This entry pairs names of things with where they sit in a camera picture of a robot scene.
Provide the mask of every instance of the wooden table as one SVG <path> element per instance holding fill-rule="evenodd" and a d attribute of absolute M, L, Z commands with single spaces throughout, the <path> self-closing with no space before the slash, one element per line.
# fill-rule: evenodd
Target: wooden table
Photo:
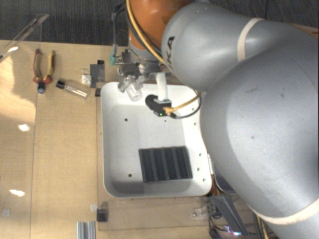
<path fill-rule="evenodd" d="M 0 41 L 0 47 L 7 41 Z M 56 52 L 53 83 L 39 95 L 32 82 L 34 52 L 41 69 Z M 82 70 L 105 60 L 110 46 L 23 42 L 0 63 L 0 238 L 72 239 L 77 221 L 96 219 L 98 204 L 97 111 L 94 90 L 82 100 L 55 87 L 59 78 L 81 81 Z M 25 193 L 18 197 L 9 190 Z M 10 209 L 9 216 L 5 211 Z M 208 226 L 99 231 L 98 239 L 205 239 Z"/>

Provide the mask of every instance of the black cable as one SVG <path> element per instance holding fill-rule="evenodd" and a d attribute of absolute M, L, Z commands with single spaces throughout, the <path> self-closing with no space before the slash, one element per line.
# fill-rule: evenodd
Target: black cable
<path fill-rule="evenodd" d="M 117 42 L 116 42 L 116 22 L 117 22 L 117 17 L 120 13 L 125 11 L 125 8 L 122 8 L 122 6 L 125 3 L 119 4 L 115 7 L 114 12 L 112 13 L 112 23 L 113 23 L 113 56 L 116 56 L 116 47 L 117 47 Z"/>
<path fill-rule="evenodd" d="M 217 229 L 216 227 L 214 227 L 211 223 L 211 220 L 210 218 L 208 219 L 208 225 L 209 225 L 209 235 L 212 239 L 218 239 L 220 238 L 218 232 L 217 232 Z"/>
<path fill-rule="evenodd" d="M 211 217 L 213 217 L 214 219 L 220 219 L 222 217 L 222 215 L 217 207 L 215 207 L 215 212 L 211 215 Z"/>
<path fill-rule="evenodd" d="M 213 221 L 213 217 L 212 217 L 212 216 L 209 217 L 209 221 L 208 221 L 208 222 L 209 222 L 209 224 L 210 224 L 210 226 L 209 226 L 210 230 L 217 229 L 217 230 L 219 230 L 219 231 L 229 232 L 229 231 L 226 230 L 226 229 L 221 229 L 221 228 L 219 228 L 218 226 L 216 226 L 215 223 L 214 223 L 214 221 Z"/>
<path fill-rule="evenodd" d="M 201 96 L 198 97 L 198 107 L 196 108 L 196 110 L 194 110 L 192 113 L 190 114 L 187 114 L 187 115 L 184 115 L 184 116 L 177 116 L 175 113 L 171 113 L 169 116 L 173 119 L 176 119 L 176 120 L 180 120 L 180 119 L 184 119 L 184 118 L 188 118 L 188 117 L 191 117 L 193 116 L 196 112 L 199 111 L 200 107 L 201 107 L 201 103 L 202 103 L 202 100 L 201 100 Z"/>

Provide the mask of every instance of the gray robot arm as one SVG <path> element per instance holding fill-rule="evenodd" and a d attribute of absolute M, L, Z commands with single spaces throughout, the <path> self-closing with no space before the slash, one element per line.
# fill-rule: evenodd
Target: gray robot arm
<path fill-rule="evenodd" d="M 199 2 L 169 21 L 161 50 L 206 92 L 202 136 L 227 182 L 280 238 L 317 238 L 318 41 Z"/>

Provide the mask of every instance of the red-handled pliers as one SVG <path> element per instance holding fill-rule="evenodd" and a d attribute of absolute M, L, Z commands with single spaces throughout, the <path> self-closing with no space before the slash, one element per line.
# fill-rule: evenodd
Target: red-handled pliers
<path fill-rule="evenodd" d="M 33 81 L 38 84 L 38 92 L 39 94 L 43 94 L 45 90 L 45 85 L 50 84 L 52 82 L 52 74 L 54 71 L 54 58 L 55 58 L 55 52 L 51 51 L 48 57 L 48 71 L 44 78 L 41 76 L 41 71 L 40 71 L 40 59 L 41 59 L 41 51 L 37 49 L 35 51 L 35 56 L 34 56 L 34 62 L 33 62 L 33 73 L 34 73 L 34 78 Z"/>

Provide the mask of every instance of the yellow cable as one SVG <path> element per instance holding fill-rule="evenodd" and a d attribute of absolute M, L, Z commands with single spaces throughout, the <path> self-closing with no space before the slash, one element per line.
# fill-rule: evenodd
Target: yellow cable
<path fill-rule="evenodd" d="M 256 217 L 257 217 L 257 222 L 259 227 L 263 229 L 263 234 L 265 239 L 269 239 L 264 222 L 261 220 L 261 218 L 258 215 L 256 215 Z"/>
<path fill-rule="evenodd" d="M 44 76 L 43 80 L 45 80 L 49 76 L 52 76 L 52 74 L 53 74 L 54 56 L 55 56 L 55 52 L 54 52 L 54 50 L 52 50 L 48 56 L 48 71 L 46 72 L 46 75 Z"/>
<path fill-rule="evenodd" d="M 197 100 L 200 97 L 200 95 L 201 95 L 201 92 L 198 92 L 197 96 L 194 97 L 193 99 L 189 100 L 188 102 L 186 102 L 180 106 L 174 107 L 174 108 L 173 107 L 164 107 L 163 110 L 166 112 L 166 114 L 171 114 L 171 113 L 177 111 L 178 109 L 181 109 L 181 108 L 193 103 L 195 100 Z"/>
<path fill-rule="evenodd" d="M 157 52 L 153 49 L 153 47 L 151 47 L 151 45 L 147 42 L 147 40 L 144 38 L 142 31 L 140 30 L 132 9 L 131 9 L 131 4 L 130 4 L 130 0 L 126 0 L 126 6 L 127 6 L 127 10 L 128 10 L 128 15 L 130 18 L 130 21 L 132 23 L 133 28 L 135 29 L 136 33 L 138 34 L 138 36 L 140 37 L 140 39 L 142 40 L 143 44 L 147 47 L 147 49 L 151 52 L 151 54 L 156 57 L 161 63 L 165 64 L 165 61 L 163 60 L 163 58 L 161 56 L 159 56 L 157 54 Z"/>

